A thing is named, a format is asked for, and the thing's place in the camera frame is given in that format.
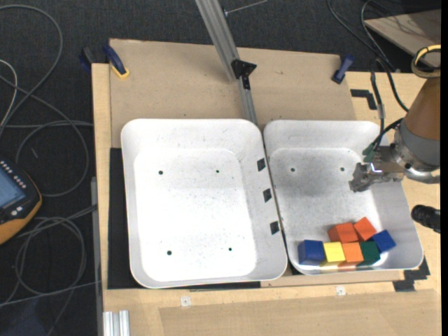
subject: blue block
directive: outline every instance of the blue block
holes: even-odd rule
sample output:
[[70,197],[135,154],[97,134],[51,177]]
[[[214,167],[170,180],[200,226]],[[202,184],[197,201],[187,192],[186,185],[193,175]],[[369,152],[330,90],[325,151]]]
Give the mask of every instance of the blue block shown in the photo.
[[323,242],[319,240],[304,240],[298,246],[299,264],[319,266],[325,261]]
[[371,237],[370,240],[377,243],[378,250],[380,253],[388,251],[392,249],[395,245],[397,245],[387,230],[378,232],[373,237]]

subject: yellow and blue clamp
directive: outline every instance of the yellow and blue clamp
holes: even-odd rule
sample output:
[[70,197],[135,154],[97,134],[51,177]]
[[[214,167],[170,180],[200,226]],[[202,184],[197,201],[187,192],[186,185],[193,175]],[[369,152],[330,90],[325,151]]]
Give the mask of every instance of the yellow and blue clamp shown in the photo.
[[104,45],[103,53],[106,54],[107,60],[111,63],[112,71],[115,72],[119,78],[124,79],[129,76],[129,70],[125,67],[111,46]]

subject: orange block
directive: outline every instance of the orange block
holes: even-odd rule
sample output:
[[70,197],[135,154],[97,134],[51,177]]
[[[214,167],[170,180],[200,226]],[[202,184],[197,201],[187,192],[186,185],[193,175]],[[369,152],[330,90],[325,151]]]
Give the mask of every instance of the orange block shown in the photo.
[[342,250],[346,261],[339,264],[339,267],[355,267],[364,261],[363,251],[358,242],[342,244]]
[[341,223],[328,231],[331,242],[352,243],[358,241],[358,235],[352,223]]
[[367,217],[363,217],[354,223],[353,226],[355,227],[356,234],[362,242],[366,242],[377,233],[377,230],[371,224],[370,220],[367,219]]

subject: black bracket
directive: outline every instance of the black bracket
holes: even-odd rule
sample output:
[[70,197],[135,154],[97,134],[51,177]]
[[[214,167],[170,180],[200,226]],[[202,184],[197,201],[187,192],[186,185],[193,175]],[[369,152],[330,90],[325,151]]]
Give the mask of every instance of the black bracket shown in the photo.
[[241,77],[245,90],[251,89],[251,84],[249,83],[249,75],[252,74],[253,70],[256,67],[257,67],[256,64],[241,61],[240,59],[234,59],[232,61],[232,69],[235,78],[238,80]]
[[350,90],[352,97],[364,97],[367,99],[367,104],[369,105],[369,109],[375,111],[378,109],[377,104],[375,103],[375,98],[373,94],[370,93],[369,90]]
[[405,270],[405,280],[393,281],[395,291],[415,291],[414,282],[416,280],[427,280],[427,276],[431,275],[428,268],[426,258],[416,270]]

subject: wooden table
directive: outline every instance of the wooden table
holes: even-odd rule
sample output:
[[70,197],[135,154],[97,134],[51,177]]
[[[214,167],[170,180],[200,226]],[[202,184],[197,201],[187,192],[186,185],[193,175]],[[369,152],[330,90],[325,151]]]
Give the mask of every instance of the wooden table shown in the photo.
[[[243,290],[146,290],[107,288],[109,150],[133,118],[240,118],[236,84],[225,80],[213,46],[111,40],[130,70],[120,80],[107,64],[92,66],[97,163],[101,280],[104,311],[129,310],[132,336],[140,335],[440,335],[440,235],[417,225],[430,270],[415,291],[396,292],[400,270],[322,278],[291,275]],[[334,55],[239,49],[258,64],[251,75],[260,128],[271,119],[371,120],[377,112],[350,89],[371,90],[370,75],[347,73],[330,80],[340,59]],[[394,74],[408,106],[423,85],[409,74]],[[386,105],[386,124],[403,117],[387,77],[377,82]],[[440,208],[440,187],[405,179],[409,207]],[[182,307],[188,296],[191,306]]]

